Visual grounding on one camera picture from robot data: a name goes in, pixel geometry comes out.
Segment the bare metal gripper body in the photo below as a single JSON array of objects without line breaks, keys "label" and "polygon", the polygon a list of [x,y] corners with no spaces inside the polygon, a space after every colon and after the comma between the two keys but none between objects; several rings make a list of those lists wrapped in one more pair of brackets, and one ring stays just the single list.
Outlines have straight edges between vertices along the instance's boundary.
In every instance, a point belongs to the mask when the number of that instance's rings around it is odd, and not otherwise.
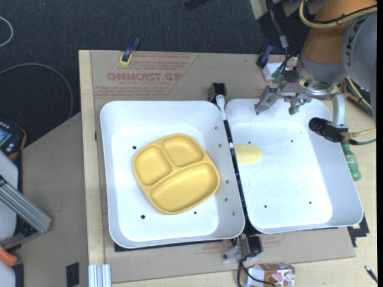
[{"label": "bare metal gripper body", "polygon": [[277,95],[297,99],[325,99],[330,93],[330,84],[316,79],[307,71],[287,71],[277,88]]}]

